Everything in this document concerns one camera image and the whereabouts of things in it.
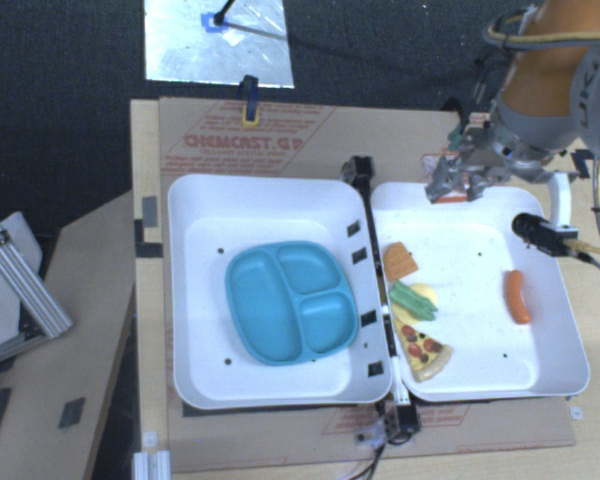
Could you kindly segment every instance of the toy pizza slice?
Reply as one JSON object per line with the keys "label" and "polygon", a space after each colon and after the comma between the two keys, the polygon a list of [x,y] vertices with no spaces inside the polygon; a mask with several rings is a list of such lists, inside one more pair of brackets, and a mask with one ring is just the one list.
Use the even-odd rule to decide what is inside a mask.
{"label": "toy pizza slice", "polygon": [[398,319],[394,318],[393,322],[416,382],[424,382],[440,373],[449,362],[453,349]]}

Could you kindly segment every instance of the blue tape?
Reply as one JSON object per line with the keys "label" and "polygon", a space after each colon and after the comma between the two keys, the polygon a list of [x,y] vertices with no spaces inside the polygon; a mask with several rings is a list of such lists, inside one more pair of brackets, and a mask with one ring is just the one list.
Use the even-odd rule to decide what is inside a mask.
{"label": "blue tape", "polygon": [[205,12],[200,15],[200,22],[202,23],[202,26],[204,27],[204,29],[207,32],[213,34],[213,33],[222,32],[229,28],[226,25],[215,25],[213,23],[214,16],[215,16],[215,13],[213,13],[213,12]]}

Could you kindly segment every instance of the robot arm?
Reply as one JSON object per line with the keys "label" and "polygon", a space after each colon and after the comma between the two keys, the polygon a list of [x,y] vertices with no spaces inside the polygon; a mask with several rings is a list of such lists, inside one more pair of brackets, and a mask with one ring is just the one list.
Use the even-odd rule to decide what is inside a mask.
{"label": "robot arm", "polygon": [[[520,20],[522,35],[501,32]],[[546,0],[499,18],[485,40],[516,53],[489,121],[467,127],[458,157],[438,164],[432,202],[465,178],[470,201],[512,175],[547,183],[554,173],[545,166],[578,136],[600,158],[600,0]]]}

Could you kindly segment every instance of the white tray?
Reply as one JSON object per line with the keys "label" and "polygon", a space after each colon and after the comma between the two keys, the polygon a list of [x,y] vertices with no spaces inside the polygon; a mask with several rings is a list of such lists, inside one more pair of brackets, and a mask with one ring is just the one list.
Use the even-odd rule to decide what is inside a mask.
{"label": "white tray", "polygon": [[[424,185],[388,183],[373,193],[382,249],[395,241],[420,269],[406,282],[438,294],[437,319],[417,328],[451,345],[445,369],[424,383],[404,359],[400,374],[416,396],[433,402],[570,395],[589,368],[557,261],[527,248],[511,231],[521,212],[542,210],[529,193],[493,187],[473,203],[431,205]],[[386,395],[392,371],[371,258],[364,206],[339,181],[194,174],[168,197],[174,378],[180,396],[203,409],[369,403]],[[360,231],[349,236],[357,223]],[[225,292],[231,259],[248,248],[308,240],[327,248],[354,292],[361,326],[349,347],[315,362],[270,366],[242,345]],[[367,259],[352,262],[355,251]],[[507,311],[506,271],[524,273],[527,326]],[[399,343],[397,349],[402,354]]]}
{"label": "white tray", "polygon": [[[387,393],[392,376],[378,286],[364,206],[353,188],[339,181],[189,175],[172,185],[168,209],[174,379],[187,403],[203,409],[368,403]],[[354,223],[359,231],[349,236]],[[270,366],[240,340],[225,272],[238,253],[288,240],[328,249],[358,314],[375,312],[376,321],[334,355]],[[362,249],[367,258],[354,264],[352,254]]]}
{"label": "white tray", "polygon": [[[454,350],[444,370],[422,383],[401,361],[413,394],[446,402],[571,395],[587,386],[589,366],[558,262],[511,230],[519,213],[542,215],[531,194],[493,187],[472,203],[432,205],[423,185],[387,183],[373,192],[372,206],[381,251],[403,242],[419,266],[404,282],[427,283],[438,295],[436,320],[417,329]],[[514,323],[507,310],[504,276],[512,269],[524,275],[528,325]]]}

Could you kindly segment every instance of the toy sausage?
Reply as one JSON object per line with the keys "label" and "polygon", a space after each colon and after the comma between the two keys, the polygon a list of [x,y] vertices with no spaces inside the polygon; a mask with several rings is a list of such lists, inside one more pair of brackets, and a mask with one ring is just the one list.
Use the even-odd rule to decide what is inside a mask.
{"label": "toy sausage", "polygon": [[513,320],[518,324],[528,324],[531,322],[531,314],[522,301],[522,272],[512,270],[506,277],[506,297],[509,312]]}

